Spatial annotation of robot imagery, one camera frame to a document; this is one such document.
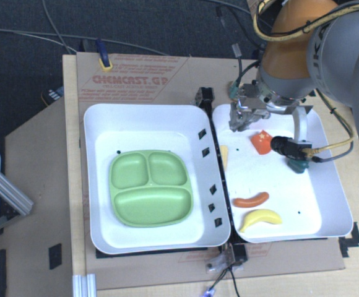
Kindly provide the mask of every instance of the metal bracket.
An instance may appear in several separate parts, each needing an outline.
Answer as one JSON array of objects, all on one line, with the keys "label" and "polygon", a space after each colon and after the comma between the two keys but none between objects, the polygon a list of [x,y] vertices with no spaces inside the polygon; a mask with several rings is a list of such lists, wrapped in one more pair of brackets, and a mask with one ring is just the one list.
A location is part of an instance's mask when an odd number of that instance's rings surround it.
[{"label": "metal bracket", "polygon": [[[0,172],[0,197],[7,202],[21,216],[31,213],[33,202],[22,191],[17,189],[1,172]],[[13,218],[5,216],[0,218],[0,229],[11,222]]]},{"label": "metal bracket", "polygon": [[97,297],[95,274],[87,274],[86,276],[72,276],[72,296]]},{"label": "metal bracket", "polygon": [[226,250],[222,251],[217,257],[207,261],[205,269],[207,273],[219,273],[223,269],[232,265],[235,262],[235,253],[233,248],[229,246]]},{"label": "metal bracket", "polygon": [[247,130],[251,123],[270,118],[270,112],[258,95],[256,84],[241,85],[236,94],[237,102],[230,106],[229,128],[233,132]]},{"label": "metal bracket", "polygon": [[296,107],[292,111],[292,117],[294,122],[294,141],[306,141],[308,133],[308,119],[306,109],[302,106]]}]

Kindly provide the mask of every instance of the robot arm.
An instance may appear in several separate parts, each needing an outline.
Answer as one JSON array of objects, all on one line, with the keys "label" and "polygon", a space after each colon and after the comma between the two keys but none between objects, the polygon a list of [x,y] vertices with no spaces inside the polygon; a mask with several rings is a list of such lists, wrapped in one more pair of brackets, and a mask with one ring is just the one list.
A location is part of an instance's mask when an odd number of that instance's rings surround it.
[{"label": "robot arm", "polygon": [[259,30],[257,16],[254,28],[269,42],[257,79],[232,98],[231,129],[245,130],[270,113],[293,113],[317,88],[353,109],[359,135],[359,1],[338,6],[332,0],[286,0],[268,35]]}]

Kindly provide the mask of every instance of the green divided plate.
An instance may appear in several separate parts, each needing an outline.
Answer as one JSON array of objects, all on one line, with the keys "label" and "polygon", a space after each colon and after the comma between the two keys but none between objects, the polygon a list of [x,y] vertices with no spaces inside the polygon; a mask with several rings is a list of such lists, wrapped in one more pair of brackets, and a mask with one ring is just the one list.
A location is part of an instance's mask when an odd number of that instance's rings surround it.
[{"label": "green divided plate", "polygon": [[119,154],[110,166],[110,193],[116,216],[129,226],[164,226],[192,211],[188,171],[179,156],[163,150]]}]

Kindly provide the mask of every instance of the table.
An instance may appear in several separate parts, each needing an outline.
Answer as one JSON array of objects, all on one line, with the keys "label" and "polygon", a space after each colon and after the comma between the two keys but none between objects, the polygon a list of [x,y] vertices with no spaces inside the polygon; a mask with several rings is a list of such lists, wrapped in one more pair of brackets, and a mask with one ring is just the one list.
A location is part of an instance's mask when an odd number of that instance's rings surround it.
[{"label": "table", "polygon": [[[194,58],[187,69],[199,77],[193,78],[185,88],[213,87],[220,78],[237,72],[236,61],[230,59]],[[72,290],[71,277],[89,272],[82,202],[76,56],[63,57],[63,71],[64,98],[6,138],[6,175],[35,202],[29,217],[8,226],[0,236],[0,249],[7,250],[7,297],[31,297],[36,291],[44,296],[68,296]],[[227,102],[221,95],[224,92],[215,91],[216,105]],[[173,94],[163,96],[169,100]],[[190,102],[192,98],[192,91],[178,92],[173,101]],[[314,110],[320,115],[330,143],[346,138],[346,133],[317,98],[309,98],[308,104],[314,105]],[[339,104],[337,108],[354,126],[351,111]],[[359,228],[359,142],[356,140],[354,151],[335,164]],[[50,270],[47,249],[57,243],[61,243],[63,248],[62,265]],[[317,253],[320,253],[320,258],[324,256],[323,252]],[[350,257],[343,259],[345,269],[341,270],[245,278],[236,276],[241,274],[239,270],[235,276],[240,296],[359,295],[359,247],[350,248],[348,253]],[[302,265],[306,259],[313,260],[314,256],[299,253],[298,259],[293,259],[292,263]],[[244,268],[252,264],[250,260]],[[201,274],[200,279],[195,278],[189,283],[146,283],[140,287],[98,290],[97,295],[200,296],[214,277],[214,274],[208,277]],[[216,288],[215,296],[235,296],[231,280],[222,280]]]},{"label": "table", "polygon": [[[194,61],[195,67],[204,73],[206,85],[214,82],[214,75],[209,71],[211,59],[200,59]],[[82,206],[79,197],[81,188],[80,173],[80,154],[79,154],[79,115],[76,87],[76,59],[74,56],[64,57],[64,87],[66,99],[66,126],[67,126],[67,153],[69,167],[69,195],[71,208],[71,237],[72,237],[72,269],[74,274],[86,274],[85,248],[83,232],[83,213],[80,211]],[[223,96],[216,95],[218,100],[216,105],[227,102]],[[322,118],[326,135],[329,142],[338,140],[337,133],[340,126],[329,119],[326,107],[317,98],[308,99],[308,104],[313,104],[314,109]],[[353,122],[351,111],[341,106],[345,117]],[[337,169],[340,174],[342,184],[353,212],[354,220],[359,226],[359,143],[355,143],[355,150],[346,158],[336,161]],[[351,258],[345,260],[345,270],[328,273],[303,273],[296,275],[270,276],[269,278],[242,278],[239,279],[238,288],[243,295],[270,296],[274,291],[276,296],[291,295],[306,296],[312,293],[323,296],[344,295],[351,296],[359,294],[359,248],[352,249]],[[142,293],[143,295],[153,296],[192,296],[198,295],[205,290],[206,282],[160,285],[142,288],[126,288],[120,290],[101,290],[99,296],[129,296]],[[233,284],[230,280],[224,281],[218,286],[216,296],[233,295]]]}]

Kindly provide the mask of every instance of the toy banana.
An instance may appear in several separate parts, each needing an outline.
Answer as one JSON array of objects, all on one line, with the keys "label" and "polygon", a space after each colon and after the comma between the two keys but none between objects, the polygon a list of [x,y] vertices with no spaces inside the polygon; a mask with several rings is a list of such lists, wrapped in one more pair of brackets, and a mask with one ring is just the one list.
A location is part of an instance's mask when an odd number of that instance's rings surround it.
[{"label": "toy banana", "polygon": [[282,223],[282,219],[277,212],[269,209],[257,209],[251,211],[244,218],[243,226],[240,229],[240,232],[244,232],[250,225],[253,225],[257,222],[268,222],[275,225]]},{"label": "toy banana", "polygon": [[223,170],[226,171],[227,166],[228,166],[228,146],[227,145],[220,145],[219,149],[221,151]]}]

